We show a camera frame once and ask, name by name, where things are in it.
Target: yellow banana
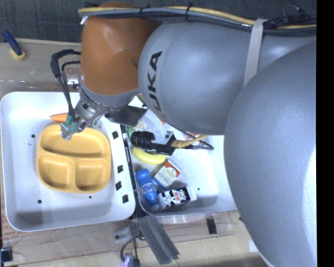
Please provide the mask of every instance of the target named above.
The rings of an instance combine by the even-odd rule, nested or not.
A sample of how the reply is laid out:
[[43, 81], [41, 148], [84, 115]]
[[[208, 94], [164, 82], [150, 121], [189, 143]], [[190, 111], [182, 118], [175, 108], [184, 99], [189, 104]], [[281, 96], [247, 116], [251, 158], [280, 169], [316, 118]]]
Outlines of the yellow banana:
[[163, 163], [167, 156], [163, 154], [150, 154], [145, 152], [137, 147], [132, 148], [132, 154], [140, 161], [147, 163], [147, 164], [161, 164]]

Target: yellow divided plate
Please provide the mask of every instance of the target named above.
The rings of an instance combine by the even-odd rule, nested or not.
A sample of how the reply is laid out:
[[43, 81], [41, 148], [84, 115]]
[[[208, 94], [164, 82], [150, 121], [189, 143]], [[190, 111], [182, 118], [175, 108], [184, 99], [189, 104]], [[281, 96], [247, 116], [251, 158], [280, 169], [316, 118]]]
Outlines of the yellow divided plate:
[[65, 141], [59, 124], [46, 127], [38, 141], [37, 172], [42, 183], [50, 189], [98, 192], [110, 180], [109, 139], [99, 130], [86, 128]]

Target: drain hole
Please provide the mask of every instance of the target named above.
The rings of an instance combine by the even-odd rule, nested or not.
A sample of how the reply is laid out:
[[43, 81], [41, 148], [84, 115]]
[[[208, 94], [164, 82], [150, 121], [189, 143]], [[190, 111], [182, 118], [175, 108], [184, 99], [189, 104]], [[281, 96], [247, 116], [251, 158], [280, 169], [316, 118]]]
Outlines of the drain hole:
[[114, 131], [114, 132], [112, 133], [112, 137], [113, 137], [114, 139], [116, 139], [117, 137], [119, 137], [119, 134], [117, 133], [117, 131]]
[[121, 181], [115, 184], [116, 191], [121, 188]]
[[129, 196], [127, 195], [122, 196], [122, 203], [126, 203], [128, 201], [129, 201]]

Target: blue bottle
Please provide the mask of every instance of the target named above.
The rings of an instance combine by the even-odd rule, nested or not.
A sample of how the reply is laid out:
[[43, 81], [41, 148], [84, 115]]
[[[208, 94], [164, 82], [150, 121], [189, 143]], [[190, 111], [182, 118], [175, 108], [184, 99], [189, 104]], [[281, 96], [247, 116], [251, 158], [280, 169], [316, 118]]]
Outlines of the blue bottle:
[[136, 180], [139, 183], [140, 193], [146, 201], [151, 205], [152, 211], [159, 210], [157, 203], [157, 191], [152, 182], [150, 171], [147, 169], [141, 169], [136, 172]]

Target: white sink basin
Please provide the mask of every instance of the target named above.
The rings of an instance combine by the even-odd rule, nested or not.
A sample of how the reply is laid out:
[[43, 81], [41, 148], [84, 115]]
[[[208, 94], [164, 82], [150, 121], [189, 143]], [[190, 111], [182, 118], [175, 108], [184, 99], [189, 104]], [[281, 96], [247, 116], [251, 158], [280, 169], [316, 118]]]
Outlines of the white sink basin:
[[[78, 93], [71, 93], [71, 99], [75, 105]], [[67, 102], [60, 92], [13, 92], [1, 100], [6, 214], [17, 230], [37, 231], [124, 220], [135, 210], [120, 125], [106, 118], [94, 126], [111, 144], [111, 179], [104, 189], [75, 194], [51, 190], [40, 182], [36, 170], [38, 139], [44, 128], [55, 123], [50, 116], [67, 110]]]

